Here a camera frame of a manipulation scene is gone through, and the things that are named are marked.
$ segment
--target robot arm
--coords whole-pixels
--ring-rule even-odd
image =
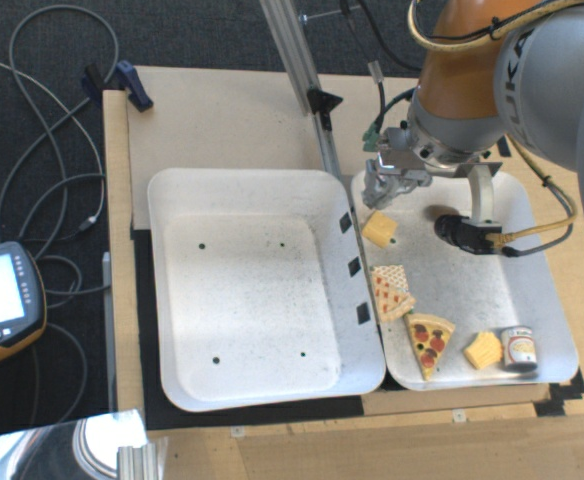
[[[432,176],[467,177],[464,225],[481,240],[456,245],[498,252],[484,241],[495,232],[498,165],[481,160],[505,134],[578,171],[584,203],[584,0],[448,0],[432,36],[419,33],[413,9],[409,24],[429,51],[406,121],[385,130],[366,165],[365,203],[381,209]]]

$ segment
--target white bin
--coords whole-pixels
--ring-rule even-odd
[[[361,197],[364,181],[364,172],[352,180],[352,198],[361,225],[372,214]],[[504,172],[497,173],[492,183],[494,217],[503,230],[534,226],[523,185]],[[383,210],[398,223],[395,243],[382,249],[367,239],[363,241],[370,268],[405,267],[410,293],[416,299],[415,312],[433,313],[456,325],[438,371],[425,381],[403,319],[382,323],[388,372],[399,384],[413,390],[570,380],[579,366],[578,353],[545,254],[520,258],[475,256],[453,247],[435,235],[433,217],[451,210],[471,215],[470,184],[467,179],[435,177],[430,187],[400,195]],[[510,245],[529,249],[541,245],[541,239],[529,235]],[[510,372],[502,362],[477,370],[463,355],[478,332],[492,331],[499,336],[501,330],[515,325],[526,325],[534,331],[536,370]]]
[[[172,403],[208,411],[379,386],[385,358],[338,180],[174,168],[148,201]]]

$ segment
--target small can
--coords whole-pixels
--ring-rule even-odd
[[[532,329],[524,325],[508,327],[501,332],[503,362],[512,372],[531,372],[537,367]]]

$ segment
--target wooden table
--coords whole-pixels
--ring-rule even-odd
[[[104,123],[118,408],[143,413],[130,229],[149,228],[144,199],[151,174],[170,166],[320,168],[320,159],[285,73],[138,69],[154,108],[140,114],[125,93],[107,91]],[[367,77],[322,76],[321,83],[344,97],[332,114],[334,137],[342,172],[354,175],[370,157],[360,136],[377,111],[376,88]],[[414,83],[390,79],[386,91]],[[397,106],[386,124],[398,123],[406,110]],[[285,153],[294,140],[293,152]],[[537,222],[563,217],[515,152],[503,161],[502,169],[526,187]],[[574,173],[540,164],[578,195]],[[584,380],[582,213],[570,239],[548,250],[547,259]],[[537,416],[535,403],[557,391],[546,384],[376,391],[363,396],[365,415],[357,418],[150,436],[166,438],[168,479],[584,478],[584,394],[565,401],[566,416]]]

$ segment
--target black cable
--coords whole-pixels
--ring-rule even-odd
[[[81,287],[83,286],[83,273],[81,272],[81,269],[74,261],[72,261],[69,258],[66,258],[65,256],[47,255],[43,256],[43,258],[39,258],[37,263],[42,263],[46,261],[63,263],[64,265],[74,270],[74,273],[76,275],[76,280],[72,282],[72,284],[70,285],[70,290],[68,292],[58,292],[59,294],[67,295],[67,299],[61,302],[57,302],[55,304],[48,304],[47,306],[48,309],[56,309],[70,302],[72,299],[74,299],[74,296],[78,294],[78,291],[81,290]],[[45,289],[45,293],[49,295],[57,295],[52,290],[49,290],[47,288]]]
[[[359,39],[359,35],[356,33],[356,30],[354,28],[354,20],[352,20],[350,18],[347,18],[345,20],[345,23],[348,26],[348,30],[350,31],[350,35],[354,39],[354,43],[359,48],[359,50],[361,52],[361,55],[365,58],[366,64],[369,64],[370,62],[372,62],[373,60],[375,60],[373,58],[373,56],[368,53],[368,51],[366,50],[365,46],[363,46],[363,43]]]
[[[501,27],[504,27],[505,25],[513,22],[514,20],[525,16],[526,14],[532,12],[532,11],[536,11],[538,9],[543,9],[544,7],[547,7],[549,4],[556,2],[557,0],[542,0],[541,2],[539,2],[538,4],[535,4],[521,12],[518,12],[516,14],[513,14],[512,16],[508,16],[507,18],[504,18],[502,20],[498,20],[496,21],[495,24],[495,30],[498,30]]]
[[[83,347],[79,343],[79,340],[77,340],[73,334],[66,331],[63,327],[60,327],[60,326],[53,324],[53,323],[50,323],[50,322],[48,322],[47,328],[54,329],[55,331],[57,331],[57,332],[61,333],[63,336],[65,336],[74,345],[77,352],[79,353],[79,358],[81,359],[82,375],[81,375],[81,384],[79,386],[79,390],[77,392],[77,395],[76,395],[74,401],[72,402],[72,405],[69,407],[68,410],[65,411],[63,416],[61,416],[61,418],[59,418],[55,422],[55,425],[58,425],[59,423],[63,423],[64,421],[66,421],[68,419],[68,417],[72,414],[74,409],[76,409],[77,405],[79,405],[79,402],[83,398],[83,394],[85,393],[85,388],[86,388],[87,382],[88,382],[88,359],[87,359],[87,356],[85,355],[85,350],[83,350]]]
[[[103,211],[103,203],[104,203],[104,187],[105,187],[104,173],[103,173],[101,161],[100,161],[100,158],[98,155],[98,151],[96,150],[96,148],[92,144],[93,149],[94,149],[95,154],[96,154],[96,157],[97,157],[97,163],[98,163],[100,172],[98,174],[90,173],[90,174],[83,174],[83,175],[68,177],[66,174],[64,159],[61,155],[60,148],[58,146],[57,139],[56,139],[54,133],[61,126],[66,124],[70,119],[74,119],[76,114],[78,114],[81,110],[85,109],[88,106],[88,104],[90,104],[91,100],[89,98],[85,98],[69,110],[67,109],[67,107],[62,105],[58,100],[55,100],[59,105],[61,105],[61,107],[65,111],[65,114],[60,119],[58,119],[56,122],[54,122],[53,124],[50,125],[47,122],[47,120],[44,118],[42,112],[40,111],[40,109],[38,108],[38,106],[36,105],[34,100],[32,99],[31,95],[29,94],[29,92],[28,92],[27,88],[25,87],[21,78],[24,77],[24,78],[29,79],[31,81],[32,81],[32,79],[29,78],[27,75],[24,75],[23,73],[21,73],[17,69],[16,62],[15,62],[15,50],[16,50],[17,39],[19,38],[20,34],[24,30],[24,28],[27,26],[27,24],[43,14],[46,14],[49,12],[55,12],[55,11],[70,11],[70,12],[78,12],[81,14],[85,14],[85,15],[95,19],[101,25],[103,25],[105,27],[105,29],[107,30],[107,32],[109,33],[109,35],[112,39],[113,46],[114,46],[113,61],[112,61],[111,67],[108,70],[108,73],[106,74],[106,76],[104,78],[106,84],[113,77],[115,70],[116,70],[116,66],[117,66],[118,61],[119,61],[119,42],[118,42],[118,38],[117,38],[116,33],[114,32],[113,28],[101,16],[99,16],[98,14],[96,14],[88,9],[85,9],[83,7],[74,6],[74,5],[51,5],[48,7],[43,7],[41,9],[34,11],[33,13],[29,14],[28,16],[26,16],[17,25],[17,27],[13,31],[12,36],[10,38],[9,51],[8,51],[9,64],[10,64],[9,69],[12,71],[12,74],[14,76],[14,80],[17,84],[17,87],[19,88],[20,92],[22,93],[23,97],[27,101],[28,105],[30,106],[30,108],[32,109],[34,114],[36,115],[38,121],[43,126],[44,133],[41,134],[26,149],[25,153],[23,153],[21,155],[21,157],[17,160],[17,162],[12,167],[10,173],[8,174],[6,180],[1,188],[1,191],[0,191],[0,243],[2,243],[2,241],[3,241],[2,232],[1,232],[1,221],[2,221],[2,211],[3,211],[4,204],[5,204],[5,198],[7,196],[7,193],[9,191],[12,183],[14,182],[16,174],[20,171],[20,169],[22,168],[25,161],[37,150],[37,148],[41,144],[43,144],[44,141],[48,140],[50,142],[53,150],[54,150],[55,162],[56,162],[57,167],[59,169],[61,181],[56,183],[52,188],[47,190],[41,198],[39,198],[39,200],[36,202],[34,207],[30,210],[27,218],[25,219],[23,226],[21,228],[20,235],[25,234],[27,227],[29,226],[34,214],[36,213],[36,211],[38,210],[40,205],[47,199],[47,197],[49,197],[49,195],[52,194],[53,192],[55,192],[59,189],[62,189],[63,190],[63,199],[61,202],[61,207],[59,209],[59,214],[58,214],[58,217],[56,220],[54,230],[51,232],[51,234],[49,235],[48,238],[41,240],[42,242],[44,242],[43,246],[39,249],[39,251],[36,255],[33,255],[33,257],[34,257],[35,261],[54,261],[54,260],[57,260],[57,261],[64,261],[66,264],[76,266],[76,264],[74,262],[72,262],[71,260],[68,260],[67,258],[63,258],[61,256],[50,256],[50,255],[45,256],[44,254],[54,242],[59,241],[59,240],[65,240],[65,239],[68,239],[70,237],[76,236],[79,232],[84,231],[85,229],[89,228],[92,224],[94,224],[96,219],[100,216],[100,214]],[[54,98],[54,95],[51,94],[50,92],[48,92],[48,95]],[[101,196],[101,203],[99,205],[98,211],[94,215],[92,215],[90,218],[86,219],[86,221],[84,221],[79,226],[79,230],[77,232],[69,235],[68,237],[58,238],[58,234],[59,234],[60,229],[65,221],[65,217],[66,217],[66,213],[67,213],[67,204],[68,204],[67,185],[69,183],[72,183],[72,182],[83,181],[83,180],[90,179],[90,178],[91,179],[98,178],[101,180],[101,183],[102,183],[102,196]],[[46,291],[46,293],[59,294],[59,295],[64,295],[64,296],[69,297],[68,300],[60,302],[60,303],[55,304],[55,305],[49,305],[48,308],[58,307],[62,304],[65,304],[76,295],[95,293],[95,292],[98,292],[98,291],[101,291],[101,290],[107,288],[107,287],[99,286],[96,288],[91,288],[89,290],[80,290],[81,283],[82,283],[82,275],[81,275],[81,272],[80,272],[80,269],[78,268],[78,266],[76,266],[75,272],[77,273],[78,281],[71,285],[70,291],[68,291],[68,292]],[[83,395],[85,393],[85,389],[87,386],[87,379],[88,379],[88,361],[87,361],[87,356],[85,354],[85,351],[83,350],[79,341],[74,337],[74,335],[72,335],[70,332],[63,329],[62,327],[55,325],[55,324],[52,324],[52,323],[49,323],[49,322],[47,324],[47,328],[57,331],[58,333],[62,334],[67,340],[70,341],[70,343],[76,348],[76,350],[79,354],[81,364],[82,364],[82,376],[81,376],[81,381],[80,381],[80,386],[79,386],[78,392],[77,392],[76,397],[75,397],[74,401],[72,402],[71,406],[64,412],[64,414],[61,416],[61,418],[59,418],[59,420],[57,421],[57,423],[61,423],[61,422],[65,421],[72,414],[72,412],[78,406],[80,400],[83,398]],[[40,365],[39,365],[38,352],[34,346],[32,348],[32,354],[33,354],[32,358],[33,358],[33,368],[34,368],[34,377],[35,377],[35,379],[34,379],[35,380],[35,387],[34,387],[35,391],[34,391],[34,395],[33,395],[33,407],[32,407],[32,411],[30,414],[30,425],[33,425],[36,421],[37,413],[38,413],[38,406],[39,406],[39,398],[40,398]]]
[[[19,242],[23,241],[23,238],[25,236],[25,232],[27,231],[27,228],[30,225],[30,222],[32,222],[32,219],[34,218],[34,215],[36,214],[37,210],[45,202],[45,200],[48,197],[50,197],[52,194],[54,194],[54,192],[56,192],[57,190],[59,190],[61,188],[65,191],[65,188],[67,185],[69,185],[70,183],[76,183],[77,181],[94,180],[94,179],[103,180],[104,178],[105,178],[105,176],[103,174],[99,174],[99,173],[77,174],[76,176],[71,176],[69,178],[65,178],[65,179],[59,181],[58,183],[55,183],[54,185],[52,185],[38,199],[38,201],[30,209],[30,213],[28,213],[28,216],[23,221],[23,224],[21,226],[21,230],[19,231],[17,241],[19,241]]]
[[[421,25],[419,24],[419,16],[417,14],[417,9],[421,6],[421,4],[422,4],[422,2],[419,2],[419,0],[412,0],[412,21],[414,23],[416,30],[419,32],[419,34],[427,39],[431,39],[431,40],[432,39],[446,39],[446,40],[450,40],[450,41],[454,41],[454,40],[461,41],[461,40],[467,40],[467,39],[476,39],[478,37],[481,37],[483,35],[490,33],[490,26],[487,26],[487,27],[483,27],[483,28],[474,30],[474,31],[469,32],[467,34],[463,34],[461,36],[439,36],[439,35],[433,35],[433,34],[426,34],[423,32],[423,29],[422,29]]]
[[[377,118],[374,120],[374,122],[377,124],[377,129],[378,131],[381,130],[381,128],[383,127],[383,119],[385,117],[385,88],[383,87],[383,82],[379,82],[377,84],[378,88],[379,88],[379,115],[377,116]]]
[[[74,5],[51,5],[48,7],[43,7],[41,9],[38,9],[37,11],[34,11],[33,13],[29,14],[28,16],[26,16],[15,28],[14,32],[12,33],[12,37],[10,39],[10,46],[9,46],[9,57],[10,57],[10,67],[12,69],[12,73],[15,79],[15,82],[17,83],[17,86],[19,87],[19,90],[21,91],[21,93],[23,94],[24,98],[26,99],[26,101],[28,102],[28,104],[30,105],[30,107],[32,108],[33,112],[36,114],[38,120],[41,122],[41,124],[43,125],[44,129],[45,129],[45,133],[43,133],[27,150],[26,152],[21,156],[21,158],[19,158],[19,160],[17,161],[17,163],[15,164],[15,166],[13,167],[12,171],[10,172],[10,174],[8,175],[2,189],[1,189],[1,193],[0,193],[0,222],[1,222],[1,212],[2,212],[2,208],[3,208],[3,204],[4,204],[4,200],[7,194],[7,191],[10,187],[10,185],[12,184],[14,177],[16,176],[16,173],[19,171],[19,169],[21,168],[21,166],[23,165],[23,163],[25,162],[25,160],[27,158],[29,158],[29,156],[36,150],[36,148],[45,140],[45,139],[49,139],[50,143],[52,144],[52,147],[54,148],[55,151],[55,157],[57,160],[57,164],[59,166],[59,170],[61,172],[61,177],[62,179],[65,179],[65,166],[64,166],[64,162],[63,159],[60,155],[60,151],[58,149],[58,145],[56,142],[56,138],[54,136],[54,131],[56,131],[62,124],[66,123],[70,118],[72,118],[77,112],[79,112],[81,109],[85,108],[89,103],[90,103],[90,99],[89,98],[85,98],[83,101],[81,101],[78,105],[76,105],[73,109],[71,109],[69,112],[67,112],[61,119],[59,119],[57,122],[55,122],[53,125],[49,125],[47,123],[47,121],[45,120],[45,118],[43,117],[42,113],[40,112],[40,110],[38,109],[37,105],[34,103],[34,101],[32,100],[32,97],[30,96],[28,90],[25,88],[22,80],[21,80],[21,76],[18,73],[18,70],[16,68],[16,64],[15,64],[15,60],[14,60],[14,52],[15,52],[15,44],[16,44],[16,40],[18,38],[18,36],[20,35],[20,33],[23,31],[23,29],[26,27],[26,25],[28,23],[30,23],[32,20],[34,20],[35,18],[48,13],[48,12],[54,12],[54,11],[71,11],[71,12],[78,12],[78,13],[82,13],[82,14],[86,14],[89,17],[97,20],[99,23],[101,23],[101,25],[103,25],[106,30],[108,31],[108,33],[110,34],[110,37],[112,38],[113,41],[113,45],[114,45],[114,59],[112,62],[112,65],[107,73],[107,75],[105,76],[105,82],[107,83],[112,76],[114,75],[114,71],[116,69],[116,65],[118,63],[118,59],[119,59],[119,42],[118,42],[118,38],[116,36],[116,33],[114,32],[114,29],[112,29],[112,27],[110,26],[110,24],[105,21],[101,16],[99,16],[98,14],[85,9],[83,7],[79,7],[79,6],[74,6]],[[61,225],[63,224],[63,220],[65,218],[65,212],[67,210],[67,193],[64,190],[64,197],[63,197],[63,201],[62,201],[62,207],[59,213],[59,218],[57,219],[57,224],[55,226],[54,231],[51,233],[50,237],[48,237],[48,239],[46,240],[45,244],[42,246],[42,248],[39,250],[39,253],[37,254],[37,256],[42,256],[44,254],[44,252],[50,247],[50,245],[54,242],[60,228]],[[1,243],[2,239],[1,239],[1,226],[0,226],[0,243]]]
[[[412,99],[413,94],[414,87],[412,89],[407,89],[406,91],[403,91],[402,93],[398,94],[397,96],[392,98],[387,105],[382,107],[381,112],[379,112],[379,115],[374,120],[377,133],[381,132],[381,128],[383,127],[383,121],[385,120],[385,114],[387,114],[392,109],[392,107],[394,107],[394,105],[396,105],[400,101]]]
[[[381,47],[381,49],[383,50],[383,52],[393,62],[395,62],[396,64],[398,64],[402,68],[408,69],[410,71],[416,71],[416,72],[421,71],[421,67],[420,66],[414,66],[412,64],[409,64],[409,63],[401,60],[390,49],[390,47],[386,44],[385,40],[383,39],[383,35],[381,34],[381,30],[379,29],[379,26],[377,25],[376,20],[374,19],[374,16],[372,16],[372,13],[370,12],[370,9],[368,8],[368,6],[365,3],[365,1],[364,0],[355,0],[355,1],[361,6],[361,9],[365,13],[365,17],[367,18],[368,23],[370,25],[370,28],[372,29],[372,33],[374,34],[374,37],[376,38],[376,40],[379,43],[379,46]],[[351,20],[352,20],[352,10],[350,9],[350,4],[349,4],[348,0],[339,0],[339,7],[341,8],[341,14],[343,14],[343,16],[348,21],[348,27],[350,27],[350,30],[352,31],[354,29],[354,25],[351,22]]]
[[[87,231],[88,229],[89,229],[89,227],[86,227],[86,229],[79,228],[76,231],[70,233],[69,235],[65,235],[65,236],[62,236],[60,238],[55,238],[53,243],[59,244],[59,243],[70,242],[71,240],[74,240],[77,236],[79,236],[79,234],[83,233],[84,231]],[[47,241],[48,241],[47,238],[22,238],[21,240],[19,240],[19,242],[21,242],[21,244],[23,244],[23,245],[45,243]]]

